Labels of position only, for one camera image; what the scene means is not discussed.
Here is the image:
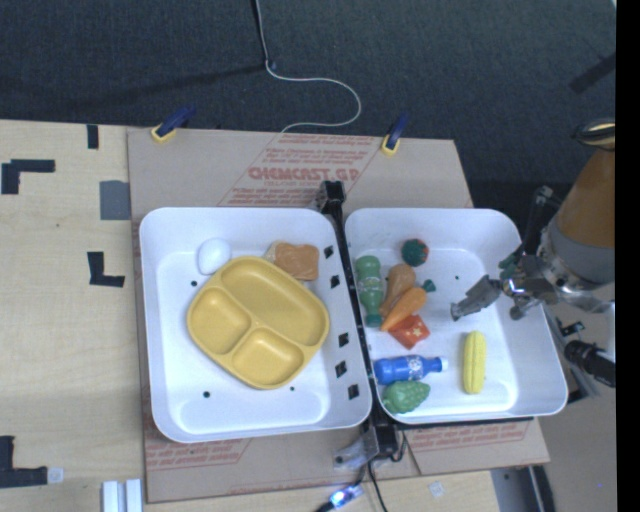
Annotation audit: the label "brown toast slice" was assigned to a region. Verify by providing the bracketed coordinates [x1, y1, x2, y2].
[263, 240, 321, 283]

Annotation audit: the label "black block with wires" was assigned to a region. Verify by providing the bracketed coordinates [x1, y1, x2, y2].
[316, 179, 348, 215]
[367, 418, 407, 460]

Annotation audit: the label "red carton with star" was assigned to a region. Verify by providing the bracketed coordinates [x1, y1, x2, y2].
[387, 313, 432, 351]

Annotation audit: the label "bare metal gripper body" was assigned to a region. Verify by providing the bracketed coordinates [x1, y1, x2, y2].
[501, 254, 616, 315]

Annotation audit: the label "thin black rod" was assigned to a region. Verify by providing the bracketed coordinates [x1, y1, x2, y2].
[327, 199, 394, 444]

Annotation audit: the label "white plastic tray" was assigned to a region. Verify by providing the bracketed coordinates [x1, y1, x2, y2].
[343, 207, 570, 427]
[138, 206, 374, 445]

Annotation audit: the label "green and red round vegetable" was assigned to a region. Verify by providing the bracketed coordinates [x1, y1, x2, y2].
[400, 238, 431, 268]

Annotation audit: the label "brown cardboard board, red print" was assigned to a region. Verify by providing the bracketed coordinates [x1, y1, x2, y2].
[125, 127, 552, 504]

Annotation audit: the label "green grapes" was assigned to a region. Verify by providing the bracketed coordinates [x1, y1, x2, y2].
[381, 380, 432, 416]

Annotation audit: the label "black cylinder on white bracket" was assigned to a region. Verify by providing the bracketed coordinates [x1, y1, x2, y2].
[563, 299, 617, 390]

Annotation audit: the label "blue bottle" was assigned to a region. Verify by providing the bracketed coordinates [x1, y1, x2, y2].
[372, 354, 450, 387]

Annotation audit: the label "yellow divided plate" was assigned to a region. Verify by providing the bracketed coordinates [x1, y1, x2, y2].
[185, 255, 332, 392]

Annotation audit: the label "white egg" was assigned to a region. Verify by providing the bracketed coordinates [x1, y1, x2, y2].
[196, 237, 233, 277]

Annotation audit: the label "orange carrot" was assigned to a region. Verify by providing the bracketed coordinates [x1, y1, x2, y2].
[379, 278, 438, 333]

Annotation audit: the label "green bottle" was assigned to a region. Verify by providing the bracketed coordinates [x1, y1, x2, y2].
[354, 255, 388, 329]

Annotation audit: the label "yellow corn cob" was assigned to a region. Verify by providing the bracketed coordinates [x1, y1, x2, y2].
[461, 329, 488, 396]

